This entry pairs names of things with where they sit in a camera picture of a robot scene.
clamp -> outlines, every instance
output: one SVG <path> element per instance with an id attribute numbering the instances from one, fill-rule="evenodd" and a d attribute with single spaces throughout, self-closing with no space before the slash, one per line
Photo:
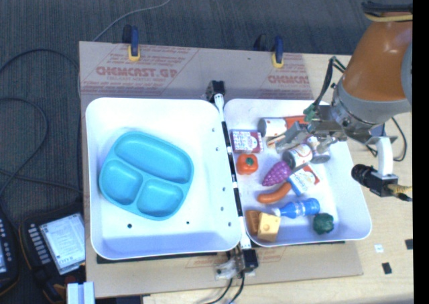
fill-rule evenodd
<path id="1" fill-rule="evenodd" d="M 271 57 L 271 60 L 273 62 L 273 65 L 276 68 L 281 68 L 284 65 L 283 62 L 283 39 L 280 36 L 276 36 L 274 39 L 274 46 L 271 49 L 273 52 L 273 56 Z"/>
<path id="2" fill-rule="evenodd" d="M 128 45 L 128 59 L 135 62 L 140 59 L 139 30 L 137 26 L 125 25 L 122 34 L 122 43 Z"/>

orange toy sausage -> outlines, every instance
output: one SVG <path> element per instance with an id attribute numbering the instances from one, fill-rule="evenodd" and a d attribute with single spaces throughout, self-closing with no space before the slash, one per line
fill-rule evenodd
<path id="1" fill-rule="evenodd" d="M 275 203 L 287 195 L 291 188 L 292 185 L 289 182 L 286 182 L 274 192 L 261 193 L 257 196 L 256 200 L 258 200 L 261 204 Z"/>

black cable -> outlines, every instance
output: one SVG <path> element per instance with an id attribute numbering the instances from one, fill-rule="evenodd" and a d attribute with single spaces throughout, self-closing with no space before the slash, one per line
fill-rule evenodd
<path id="1" fill-rule="evenodd" d="M 413 201 L 413 199 L 411 197 L 407 196 L 405 193 L 399 193 L 397 195 L 397 197 L 398 197 L 398 199 L 401 199 L 402 201 L 408 201 L 410 203 Z"/>
<path id="2" fill-rule="evenodd" d="M 22 101 L 28 105 L 31 105 L 32 107 L 34 107 L 37 111 L 39 111 L 40 115 L 43 118 L 43 123 L 44 123 L 44 131 L 43 131 L 43 136 L 40 139 L 37 147 L 33 150 L 33 152 L 18 166 L 16 167 L 16 169 L 14 171 L 12 171 L 9 175 L 9 177 L 6 179 L 6 181 L 1 185 L 0 187 L 0 197 L 3 194 L 4 190 L 6 189 L 6 187 L 8 186 L 8 184 L 12 181 L 13 178 L 15 178 L 15 176 L 17 175 L 17 173 L 33 158 L 33 156 L 36 154 L 36 152 L 42 147 L 42 144 L 44 143 L 46 136 L 48 135 L 48 118 L 46 117 L 46 114 L 44 113 L 43 109 L 35 104 L 32 103 L 31 101 L 28 101 L 27 99 L 22 99 L 19 97 L 0 97 L 0 101 Z M 3 201 L 0 199 L 0 206 L 4 212 L 4 214 L 7 216 L 8 220 L 11 222 L 12 225 L 13 222 L 12 220 L 9 218 L 8 214 L 6 213 L 6 210 L 4 208 L 3 205 Z"/>
<path id="3" fill-rule="evenodd" d="M 402 153 L 402 156 L 394 158 L 393 160 L 396 162 L 402 162 L 407 154 L 407 149 L 408 149 L 408 143 L 407 143 L 407 138 L 405 137 L 404 132 L 402 131 L 399 123 L 396 121 L 396 119 L 394 117 L 391 118 L 392 122 L 396 125 L 396 128 L 399 130 L 402 140 L 404 141 L 404 152 Z"/>
<path id="4" fill-rule="evenodd" d="M 329 88 L 330 82 L 332 80 L 332 71 L 333 71 L 333 63 L 334 63 L 335 57 L 331 57 L 329 59 L 328 68 L 326 70 L 326 74 L 324 76 L 324 81 L 322 85 L 322 89 L 320 90 L 319 96 L 314 100 L 313 106 L 318 107 L 319 103 L 322 101 L 323 95 L 326 93 L 326 91 Z"/>
<path id="5" fill-rule="evenodd" d="M 56 50 L 53 50 L 53 49 L 35 48 L 35 49 L 23 51 L 23 52 L 15 55 L 14 57 L 10 58 L 3 66 L 1 66 L 0 72 L 2 72 L 3 70 L 5 70 L 5 68 L 9 64 L 11 64 L 14 60 L 17 60 L 18 58 L 20 58 L 20 57 L 22 57 L 22 56 L 24 56 L 26 54 L 30 54 L 32 52 L 51 52 L 53 54 L 58 54 L 58 55 L 60 55 L 62 57 L 67 58 L 73 64 L 73 66 L 77 69 L 77 71 L 79 71 L 79 64 L 73 58 L 67 56 L 66 54 L 63 54 L 62 52 L 59 52 L 59 51 L 56 51 Z"/>
<path id="6" fill-rule="evenodd" d="M 402 140 L 404 141 L 404 151 L 402 152 L 402 155 L 399 157 L 395 157 L 393 158 L 393 161 L 395 162 L 402 162 L 405 159 L 405 156 L 407 154 L 407 149 L 408 149 L 408 143 L 407 143 L 407 138 L 405 136 L 405 133 L 402 131 L 399 123 L 396 121 L 396 119 L 394 117 L 391 118 L 392 122 L 394 122 L 394 124 L 396 125 L 396 128 L 399 130 Z M 385 124 L 383 124 L 383 131 L 381 133 L 381 136 L 384 134 L 384 129 L 385 129 Z M 378 151 L 370 146 L 366 146 L 367 149 L 372 153 L 372 155 L 374 157 L 377 157 L 378 155 Z"/>
<path id="7" fill-rule="evenodd" d="M 375 3 L 372 1 L 362 2 L 362 10 L 364 13 L 376 14 L 376 13 L 387 13 L 387 12 L 403 12 L 408 11 L 411 14 L 413 13 L 413 4 L 403 4 L 403 5 L 385 5 L 382 3 Z"/>
<path id="8" fill-rule="evenodd" d="M 343 64 L 343 63 L 341 63 L 339 60 L 338 60 L 338 58 L 337 57 L 335 57 L 335 59 L 334 59 L 334 61 L 335 61 L 335 68 L 337 68 L 339 71 L 341 71 L 341 72 L 344 72 L 344 70 L 346 70 L 346 66 Z"/>
<path id="9" fill-rule="evenodd" d="M 75 69 L 77 70 L 77 72 L 79 72 L 79 64 L 74 59 L 72 59 L 71 57 L 67 56 L 66 54 L 63 54 L 63 53 L 61 53 L 59 51 L 48 49 L 48 48 L 35 48 L 35 49 L 26 50 L 24 52 L 21 52 L 21 53 L 15 55 L 14 57 L 10 58 L 8 61 L 6 61 L 5 64 L 3 64 L 0 67 L 0 73 L 2 73 L 6 69 L 7 66 L 9 66 L 12 62 L 14 62 L 15 60 L 17 60 L 18 58 L 20 58 L 22 56 L 25 56 L 26 54 L 33 53 L 33 52 L 50 52 L 50 53 L 53 53 L 53 54 L 57 54 L 57 55 L 59 55 L 61 57 L 64 57 L 68 61 L 70 61 L 72 63 L 72 65 L 75 67 Z M 42 147 L 42 144 L 44 143 L 44 141 L 46 139 L 46 136 L 48 134 L 48 118 L 46 117 L 46 114 L 44 113 L 43 109 L 39 105 L 37 105 L 37 104 L 35 104 L 35 103 L 27 100 L 27 99 L 24 99 L 24 98 L 21 98 L 21 97 L 0 97 L 0 101 L 21 101 L 21 102 L 24 102 L 25 104 L 31 105 L 33 108 L 35 108 L 40 113 L 40 115 L 42 116 L 43 122 L 44 122 L 43 137 L 39 141 L 39 144 L 37 145 L 37 147 L 35 148 L 35 150 L 33 150 L 33 152 L 30 154 L 30 156 L 27 157 L 12 172 L 8 172 L 6 170 L 0 169 L 1 173 L 6 174 L 8 176 L 7 180 L 0 187 L 0 196 L 3 194 L 4 190 L 6 189 L 6 187 L 8 186 L 8 184 L 12 181 L 12 179 L 23 179 L 23 180 L 26 180 L 26 181 L 32 181 L 32 182 L 37 182 L 37 183 L 44 183 L 44 184 L 47 184 L 47 185 L 53 185 L 53 186 L 57 186 L 57 187 L 63 187 L 65 189 L 70 189 L 70 190 L 73 190 L 73 191 L 77 191 L 80 194 L 82 194 L 82 191 L 80 190 L 80 172 L 79 172 L 79 166 L 78 165 L 77 165 L 77 171 L 76 171 L 76 173 L 77 173 L 77 181 L 78 181 L 77 188 L 69 186 L 69 185 L 65 185 L 65 184 L 56 183 L 56 182 L 53 182 L 53 181 L 47 181 L 47 180 L 36 179 L 36 178 L 28 177 L 28 176 L 18 175 L 18 172 L 33 158 L 33 156 L 36 154 L 36 152 Z M 80 136 L 80 111 L 79 111 L 79 118 L 78 118 L 78 137 L 77 137 L 77 141 L 76 141 L 77 152 L 79 151 L 79 136 Z M 1 206 L 2 210 L 5 211 L 5 208 L 4 208 L 4 205 L 3 205 L 3 201 L 1 199 L 0 199 L 0 206 Z"/>
<path id="10" fill-rule="evenodd" d="M 232 284 L 233 284 L 233 280 L 231 279 L 229 281 L 229 283 L 228 283 L 227 288 L 223 291 L 222 295 L 218 299 L 215 299 L 214 301 L 209 301 L 208 303 L 205 303 L 205 304 L 215 304 L 215 303 L 218 303 L 227 294 L 227 292 L 228 292 L 228 290 L 229 290 L 229 288 L 231 287 Z"/>
<path id="11" fill-rule="evenodd" d="M 241 272 L 241 285 L 240 285 L 240 288 L 237 291 L 237 293 L 235 293 L 235 296 L 229 301 L 229 304 L 231 304 L 235 299 L 237 299 L 239 297 L 239 295 L 241 294 L 241 292 L 243 292 L 243 288 L 244 288 L 244 272 Z"/>

blue divided plate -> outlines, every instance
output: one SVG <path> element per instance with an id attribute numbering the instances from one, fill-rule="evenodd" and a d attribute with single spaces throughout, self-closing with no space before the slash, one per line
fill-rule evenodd
<path id="1" fill-rule="evenodd" d="M 99 187 L 111 203 L 162 220 L 182 206 L 193 176 L 194 165 L 183 150 L 143 132 L 127 132 L 107 154 Z"/>

gray carpet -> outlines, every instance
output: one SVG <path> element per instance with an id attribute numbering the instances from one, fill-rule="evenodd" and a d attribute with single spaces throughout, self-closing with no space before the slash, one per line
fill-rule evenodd
<path id="1" fill-rule="evenodd" d="M 26 50 L 48 48 L 78 62 L 78 42 L 94 40 L 122 15 L 166 0 L 0 0 L 0 66 Z M 101 42 L 120 42 L 123 26 L 136 25 L 142 44 L 251 50 L 260 34 L 284 39 L 285 52 L 351 54 L 369 25 L 361 3 L 413 0 L 171 0 L 134 13 L 109 28 Z M 0 98 L 39 105 L 48 118 L 41 148 L 19 175 L 80 185 L 78 73 L 64 56 L 37 51 L 0 72 Z M 0 100 L 0 169 L 15 170 L 37 148 L 44 121 L 29 103 Z M 8 176 L 0 174 L 0 187 Z M 0 199 L 14 225 L 79 197 L 76 191 L 13 179 Z M 0 303 L 47 303 L 21 262 L 20 280 Z"/>

